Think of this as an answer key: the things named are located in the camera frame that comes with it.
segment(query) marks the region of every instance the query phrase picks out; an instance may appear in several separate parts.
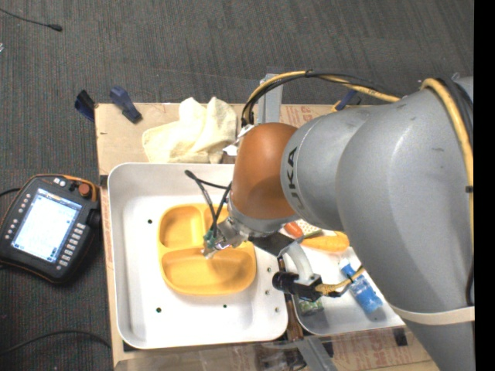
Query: crumpled cloth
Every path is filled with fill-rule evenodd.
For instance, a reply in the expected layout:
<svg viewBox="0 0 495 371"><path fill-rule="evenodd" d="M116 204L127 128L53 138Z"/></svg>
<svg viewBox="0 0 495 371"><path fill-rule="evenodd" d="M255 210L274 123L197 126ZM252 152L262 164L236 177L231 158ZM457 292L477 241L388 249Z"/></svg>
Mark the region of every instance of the crumpled cloth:
<svg viewBox="0 0 495 371"><path fill-rule="evenodd" d="M237 114L212 97L205 108L190 97L179 105L179 120L145 131L142 145L154 163L220 163L236 140Z"/></svg>

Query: blue spray bottle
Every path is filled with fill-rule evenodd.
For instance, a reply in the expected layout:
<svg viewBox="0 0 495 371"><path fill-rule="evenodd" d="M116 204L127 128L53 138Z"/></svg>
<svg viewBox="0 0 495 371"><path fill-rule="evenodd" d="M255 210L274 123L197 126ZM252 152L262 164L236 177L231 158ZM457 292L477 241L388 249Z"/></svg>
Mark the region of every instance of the blue spray bottle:
<svg viewBox="0 0 495 371"><path fill-rule="evenodd" d="M346 258L339 262L339 267L346 277L352 277L356 273ZM365 313L372 313L384 304L363 274L356 277L354 282L350 284L349 290Z"/></svg>

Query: yellow divided plate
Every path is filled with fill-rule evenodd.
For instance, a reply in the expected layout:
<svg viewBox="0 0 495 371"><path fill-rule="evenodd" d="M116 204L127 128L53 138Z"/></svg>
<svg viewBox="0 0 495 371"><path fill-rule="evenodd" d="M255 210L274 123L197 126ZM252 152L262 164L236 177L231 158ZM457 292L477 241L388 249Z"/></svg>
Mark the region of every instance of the yellow divided plate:
<svg viewBox="0 0 495 371"><path fill-rule="evenodd" d="M218 223L227 218L222 209ZM221 295L247 288L256 275L256 254L250 242L203 256L203 235L213 219L204 203L166 210L159 221L158 249L163 280L183 294Z"/></svg>

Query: white plate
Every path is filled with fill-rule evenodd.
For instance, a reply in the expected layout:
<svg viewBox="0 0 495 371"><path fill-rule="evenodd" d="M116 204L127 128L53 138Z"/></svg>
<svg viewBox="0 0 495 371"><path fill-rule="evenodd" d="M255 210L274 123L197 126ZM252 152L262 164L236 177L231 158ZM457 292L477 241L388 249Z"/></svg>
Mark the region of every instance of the white plate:
<svg viewBox="0 0 495 371"><path fill-rule="evenodd" d="M339 261L343 257L349 260L354 270L360 266L360 261L352 247L348 247L341 254L331 254L304 246L302 249L308 256L313 273L321 275L323 283L337 284L346 279L339 269ZM290 257L285 255L284 261L288 271L296 272ZM296 307L298 320L302 327L315 335L337 335L375 328L404 326L404 322L388 305L370 275L366 271L363 275L368 279L377 296L383 301L383 306L367 315L348 290L338 298L321 297L323 310L313 315L304 316L301 310Z"/></svg>
<svg viewBox="0 0 495 371"><path fill-rule="evenodd" d="M233 165L125 163L108 176L118 329L138 349L270 341L287 328L282 292L271 285L274 256L256 249L257 273L238 293L179 294L160 272L157 229L171 206L203 203L198 185L183 172L228 185ZM214 203L222 189L205 186Z"/></svg>

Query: black cable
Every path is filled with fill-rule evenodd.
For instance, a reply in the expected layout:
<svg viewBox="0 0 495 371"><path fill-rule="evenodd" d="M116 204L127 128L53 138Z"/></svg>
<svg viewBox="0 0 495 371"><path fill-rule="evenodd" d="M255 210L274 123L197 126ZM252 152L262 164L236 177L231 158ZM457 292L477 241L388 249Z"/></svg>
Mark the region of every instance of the black cable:
<svg viewBox="0 0 495 371"><path fill-rule="evenodd" d="M471 267L469 269L469 276L468 276L468 284L466 287L466 302L467 302L468 306L474 306L474 301L473 301L473 298L471 296L473 284L474 284L474 255L473 255L473 259L471 261Z"/></svg>
<svg viewBox="0 0 495 371"><path fill-rule="evenodd" d="M194 179L194 180L197 180L203 184L206 184L207 186L216 187L218 189L226 189L227 188L225 185L219 185L219 184L215 184L213 182L207 182L206 180L202 180L199 177L195 176L190 170L186 171L186 175L188 175L191 179Z"/></svg>
<svg viewBox="0 0 495 371"><path fill-rule="evenodd" d="M208 191L203 187L203 182L199 180L194 173L192 173L190 170L185 170L184 173L186 173L187 177L190 177L192 180L196 182L198 187L200 187L201 192L203 193L204 199L207 201L207 205L210 208L211 212L211 218L213 219L213 225L217 226L217 218L216 218L216 213L215 209L213 207L213 203L211 202L210 195L208 194Z"/></svg>
<svg viewBox="0 0 495 371"><path fill-rule="evenodd" d="M95 338L97 341L100 341L101 343L103 343L104 345L106 345L108 348L111 349L111 345L107 341L105 341L99 335L94 334L93 332L88 332L88 331L83 331L83 330L76 330L76 329L74 329L74 330L73 329L69 329L69 330L59 330L59 331L55 331L55 332L48 332L46 334L39 335L39 336L37 336L37 337L35 337L33 339L29 339L27 341L21 342L21 343L19 343L17 345L11 346L8 349L2 350L0 352L0 356L6 355L7 353L10 353L10 352L13 352L14 350L17 350L19 348L22 348L23 346L28 345L31 342L35 342L35 341L37 341L39 339L43 339L43 338L49 337L51 335L58 335L58 334L84 334L84 335L89 335L90 337Z"/></svg>
<svg viewBox="0 0 495 371"><path fill-rule="evenodd" d="M300 366L298 369L293 368L293 369L292 369L292 371L301 371L301 370L302 370L302 369L304 369L306 366L307 366L307 364L306 364L306 363L301 364L301 366Z"/></svg>
<svg viewBox="0 0 495 371"><path fill-rule="evenodd" d="M474 112L473 101L458 83L455 83L449 78L437 78L437 81L447 88L450 96L452 96L452 99L457 106L457 110L459 111L459 115L463 120L464 127L466 128L471 151L474 152L474 129L472 118Z"/></svg>
<svg viewBox="0 0 495 371"><path fill-rule="evenodd" d="M9 194L10 192L19 191L20 189L7 189L4 192L0 192L0 196Z"/></svg>
<svg viewBox="0 0 495 371"><path fill-rule="evenodd" d="M327 76L343 78L343 79L346 79L348 82L342 83L338 80L326 78ZM274 83L271 83L267 87L260 89L255 95L252 95L250 100L247 101L247 103L244 105L244 107L242 109L242 114L241 114L242 125L245 126L247 123L249 123L249 124L254 123L253 108L254 108L254 105L256 104L256 102L258 102L261 97L263 97L266 93L273 90L274 88L279 87L280 85L287 83L289 81L296 80L298 78L319 78L321 80L329 81L331 83L366 87L369 90L375 90L375 91L380 92L378 90L378 87L380 87L380 86L378 86L377 84L375 84L369 80L366 80L364 78L354 76L352 74L332 73L332 72L327 72L325 70L307 70L304 73L297 73L293 76L284 77L284 78L281 78L279 80L276 80ZM390 93L386 90L384 90L384 92L389 94L389 95L393 95L393 93Z"/></svg>
<svg viewBox="0 0 495 371"><path fill-rule="evenodd" d="M217 237L217 227L218 227L218 220L220 218L220 214L222 213L222 209L227 202L227 197L229 196L230 188L232 186L232 182L229 183L229 185L225 188L224 194L222 195L222 199L220 200L220 205L218 206L217 209L217 214L215 215L215 225L211 223L210 229L213 231L213 237Z"/></svg>
<svg viewBox="0 0 495 371"><path fill-rule="evenodd" d="M41 26L46 26L48 28L51 28L53 30L56 30L57 32L62 32L62 30L63 30L62 26L60 26L60 25L56 25L56 24L52 24L52 23L42 23L42 22L33 21L32 19L23 18L22 16L18 16L16 14L13 14L13 13L11 13L9 11L4 10L4 9L0 9L0 11L4 12L5 14L9 14L9 15L13 16L14 18L21 19L22 21L35 23L35 24L41 25Z"/></svg>

